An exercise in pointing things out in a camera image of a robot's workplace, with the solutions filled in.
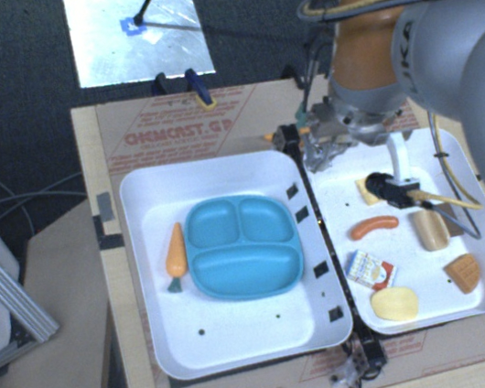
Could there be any black cylinder on white bracket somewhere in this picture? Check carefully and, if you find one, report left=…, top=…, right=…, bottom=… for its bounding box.
left=357, top=130, right=426, bottom=216

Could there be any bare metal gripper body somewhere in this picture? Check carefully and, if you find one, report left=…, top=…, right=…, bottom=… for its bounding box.
left=303, top=89, right=407, bottom=157

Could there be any orange waffle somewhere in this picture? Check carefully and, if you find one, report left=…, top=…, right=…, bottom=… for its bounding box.
left=442, top=251, right=485, bottom=297

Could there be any tan bread bun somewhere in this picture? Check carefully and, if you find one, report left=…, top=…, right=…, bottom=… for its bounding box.
left=408, top=205, right=454, bottom=255

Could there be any orange sausage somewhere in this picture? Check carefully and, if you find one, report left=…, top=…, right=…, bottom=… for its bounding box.
left=347, top=212, right=403, bottom=243

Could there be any white and red carton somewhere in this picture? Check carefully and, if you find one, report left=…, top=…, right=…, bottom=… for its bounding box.
left=341, top=242, right=401, bottom=296

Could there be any brown cardboard board red print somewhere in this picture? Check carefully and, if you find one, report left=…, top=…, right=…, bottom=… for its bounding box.
left=94, top=38, right=485, bottom=388

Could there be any thin black rod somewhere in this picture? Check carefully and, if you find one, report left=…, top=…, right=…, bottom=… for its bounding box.
left=287, top=134, right=368, bottom=348

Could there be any white plastic tray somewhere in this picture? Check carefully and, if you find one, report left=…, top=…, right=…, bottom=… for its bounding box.
left=115, top=135, right=360, bottom=387
left=301, top=113, right=485, bottom=345

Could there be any yellow cheese slice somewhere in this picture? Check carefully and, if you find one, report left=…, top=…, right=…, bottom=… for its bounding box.
left=353, top=173, right=387, bottom=209

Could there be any orange carrot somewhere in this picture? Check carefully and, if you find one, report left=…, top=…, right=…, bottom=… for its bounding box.
left=156, top=221, right=195, bottom=296

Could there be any blue divided plate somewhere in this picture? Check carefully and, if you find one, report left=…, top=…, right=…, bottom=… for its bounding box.
left=178, top=184, right=310, bottom=311

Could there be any brown flat square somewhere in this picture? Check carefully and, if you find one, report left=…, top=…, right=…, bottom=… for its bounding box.
left=432, top=200, right=467, bottom=241

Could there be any black block with thin wires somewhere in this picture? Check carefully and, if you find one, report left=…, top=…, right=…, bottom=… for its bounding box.
left=357, top=332, right=390, bottom=373
left=274, top=121, right=304, bottom=156

